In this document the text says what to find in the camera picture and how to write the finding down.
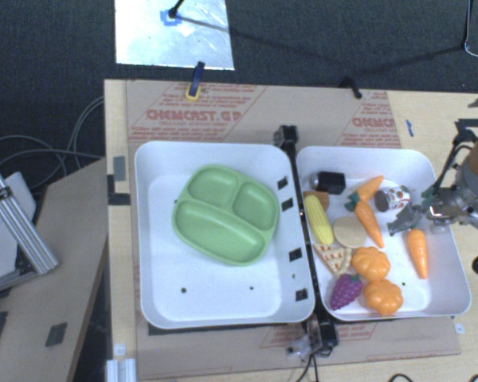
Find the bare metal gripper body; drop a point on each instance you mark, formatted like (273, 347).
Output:
(448, 207)

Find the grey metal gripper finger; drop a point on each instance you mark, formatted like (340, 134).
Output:
(397, 225)
(412, 212)

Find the white can with red print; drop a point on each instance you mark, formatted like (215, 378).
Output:
(394, 199)

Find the orange carrot with green top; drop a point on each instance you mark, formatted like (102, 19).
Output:
(368, 221)

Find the orange pumpkin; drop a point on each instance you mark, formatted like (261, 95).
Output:
(383, 297)
(370, 263)

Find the tan round biscuit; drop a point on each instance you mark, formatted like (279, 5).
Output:
(349, 232)

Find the pizza slice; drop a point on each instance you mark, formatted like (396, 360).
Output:
(334, 258)

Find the white plastic tray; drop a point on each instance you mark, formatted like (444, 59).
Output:
(442, 285)
(223, 293)

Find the black can with silver end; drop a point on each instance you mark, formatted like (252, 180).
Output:
(331, 182)

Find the yellow corn cob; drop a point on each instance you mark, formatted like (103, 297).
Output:
(318, 221)

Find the brown bread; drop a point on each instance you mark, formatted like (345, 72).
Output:
(322, 197)

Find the purple grapes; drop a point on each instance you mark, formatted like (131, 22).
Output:
(344, 292)

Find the thin black rod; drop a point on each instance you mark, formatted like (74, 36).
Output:
(304, 229)

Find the green divided plate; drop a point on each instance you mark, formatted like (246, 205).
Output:
(219, 229)

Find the brown cardboard board red print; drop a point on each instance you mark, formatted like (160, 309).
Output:
(231, 110)

